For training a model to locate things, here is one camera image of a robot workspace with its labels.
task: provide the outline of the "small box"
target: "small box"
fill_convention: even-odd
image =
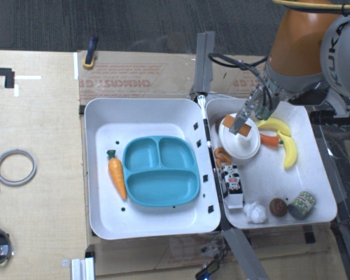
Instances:
[[[229,209],[242,208],[244,194],[237,165],[226,165],[220,168],[224,203]]]

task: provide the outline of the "gray tape roll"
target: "gray tape roll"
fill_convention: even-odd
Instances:
[[[5,160],[8,156],[11,156],[11,155],[24,155],[24,156],[28,157],[30,159],[30,161],[32,162],[33,169],[27,177],[25,177],[24,179],[19,180],[19,181],[7,180],[0,173],[0,181],[3,184],[6,184],[7,186],[10,185],[12,187],[21,186],[23,184],[28,183],[34,177],[35,172],[36,172],[36,161],[35,161],[34,156],[25,149],[19,149],[19,148],[9,149],[0,155],[0,165],[1,165],[3,160]]]

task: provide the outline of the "blue plastic plate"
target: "blue plastic plate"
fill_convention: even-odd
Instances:
[[[146,207],[173,207],[193,200],[200,175],[191,146],[173,136],[132,140],[123,153],[128,196]]]

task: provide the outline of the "banana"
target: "banana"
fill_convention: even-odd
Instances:
[[[284,168],[292,167],[297,161],[297,146],[292,137],[286,136],[280,131],[277,132],[285,148]]]
[[[257,127],[259,130],[268,128],[280,131],[280,133],[286,136],[291,135],[291,129],[289,128],[289,126],[282,120],[274,117],[269,117],[268,120],[261,120],[260,122],[258,122]]]

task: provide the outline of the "dark carpet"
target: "dark carpet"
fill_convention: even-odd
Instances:
[[[348,4],[350,0],[329,0]],[[0,0],[0,50],[195,53],[215,31],[216,53],[266,55],[285,13],[271,0]]]

